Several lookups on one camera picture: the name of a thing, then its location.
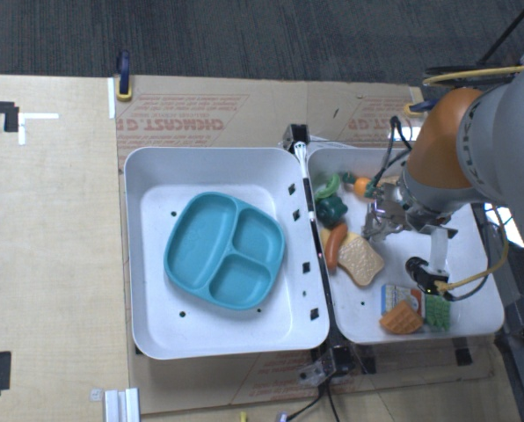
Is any black block with thin wires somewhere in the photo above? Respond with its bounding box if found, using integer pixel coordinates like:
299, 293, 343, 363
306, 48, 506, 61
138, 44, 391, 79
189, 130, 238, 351
297, 345, 356, 389
282, 123, 311, 151

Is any white plastic tray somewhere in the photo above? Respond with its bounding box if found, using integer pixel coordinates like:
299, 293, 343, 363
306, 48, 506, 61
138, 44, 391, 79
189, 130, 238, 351
306, 147, 506, 346
123, 146, 331, 360

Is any tan bread slice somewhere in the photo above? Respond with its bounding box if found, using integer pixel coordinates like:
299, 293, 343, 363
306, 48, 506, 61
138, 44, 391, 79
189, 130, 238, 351
337, 236, 386, 287

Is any red-orange sausage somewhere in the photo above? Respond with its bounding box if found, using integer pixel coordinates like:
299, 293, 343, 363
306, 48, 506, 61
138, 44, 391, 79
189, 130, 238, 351
324, 222, 349, 273

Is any orange waffle biscuit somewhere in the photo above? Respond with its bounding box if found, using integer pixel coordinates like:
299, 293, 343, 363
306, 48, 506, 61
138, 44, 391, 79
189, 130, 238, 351
379, 300, 425, 336

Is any dark green pepper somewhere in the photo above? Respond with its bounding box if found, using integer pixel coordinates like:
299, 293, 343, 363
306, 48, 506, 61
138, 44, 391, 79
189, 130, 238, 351
315, 195, 349, 229

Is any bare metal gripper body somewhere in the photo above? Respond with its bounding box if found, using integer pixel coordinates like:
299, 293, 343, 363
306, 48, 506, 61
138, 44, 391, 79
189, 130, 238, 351
373, 181, 422, 233

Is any black cylinder on white bracket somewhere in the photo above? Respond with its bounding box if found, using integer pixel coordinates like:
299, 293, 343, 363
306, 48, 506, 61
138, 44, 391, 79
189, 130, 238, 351
404, 227, 452, 297

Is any brown cardboard board red print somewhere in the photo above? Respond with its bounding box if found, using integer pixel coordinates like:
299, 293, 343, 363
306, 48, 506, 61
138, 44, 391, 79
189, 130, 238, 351
114, 75, 509, 417

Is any light green ring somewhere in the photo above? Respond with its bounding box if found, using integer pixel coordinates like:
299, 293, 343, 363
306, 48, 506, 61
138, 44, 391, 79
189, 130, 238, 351
313, 173, 343, 200

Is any orange carrot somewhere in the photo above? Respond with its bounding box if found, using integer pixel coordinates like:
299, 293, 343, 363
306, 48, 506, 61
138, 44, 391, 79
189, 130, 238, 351
341, 171, 374, 200

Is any white and blue carton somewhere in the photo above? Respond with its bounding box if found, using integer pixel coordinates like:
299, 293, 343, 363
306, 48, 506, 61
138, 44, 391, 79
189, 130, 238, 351
380, 283, 426, 320

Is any green waffle block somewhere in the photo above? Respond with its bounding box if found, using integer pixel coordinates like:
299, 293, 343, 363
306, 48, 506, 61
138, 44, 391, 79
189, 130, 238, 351
424, 294, 452, 331

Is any blue divided plate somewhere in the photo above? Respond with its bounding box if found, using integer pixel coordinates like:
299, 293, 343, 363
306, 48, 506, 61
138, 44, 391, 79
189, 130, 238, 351
163, 191, 287, 311

